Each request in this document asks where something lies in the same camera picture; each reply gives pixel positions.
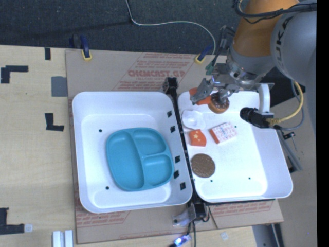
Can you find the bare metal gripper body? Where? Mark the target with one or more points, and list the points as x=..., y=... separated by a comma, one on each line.
x=237, y=74

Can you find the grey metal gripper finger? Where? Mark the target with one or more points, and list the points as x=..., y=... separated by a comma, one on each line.
x=201, y=92
x=223, y=95

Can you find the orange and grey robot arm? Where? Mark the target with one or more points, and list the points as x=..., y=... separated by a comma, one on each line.
x=259, y=30

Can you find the brown doughnut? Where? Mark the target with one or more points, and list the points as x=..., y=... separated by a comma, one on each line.
x=218, y=108

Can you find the orange and white carton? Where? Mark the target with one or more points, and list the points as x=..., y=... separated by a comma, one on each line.
x=223, y=132

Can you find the orange pizza slice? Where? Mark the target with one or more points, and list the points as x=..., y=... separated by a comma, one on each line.
x=198, y=138

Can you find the white plastic tray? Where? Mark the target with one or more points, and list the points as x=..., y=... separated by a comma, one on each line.
x=92, y=163
x=246, y=163

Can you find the brown round biscuit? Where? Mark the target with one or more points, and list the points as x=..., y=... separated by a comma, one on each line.
x=203, y=165

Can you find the brown cardboard board red print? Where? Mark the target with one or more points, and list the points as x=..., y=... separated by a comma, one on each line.
x=108, y=71

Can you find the blue divided plate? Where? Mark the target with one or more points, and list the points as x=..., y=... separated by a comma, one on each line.
x=128, y=158

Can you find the black cylinder on white bracket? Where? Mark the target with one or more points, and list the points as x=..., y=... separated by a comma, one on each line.
x=257, y=117

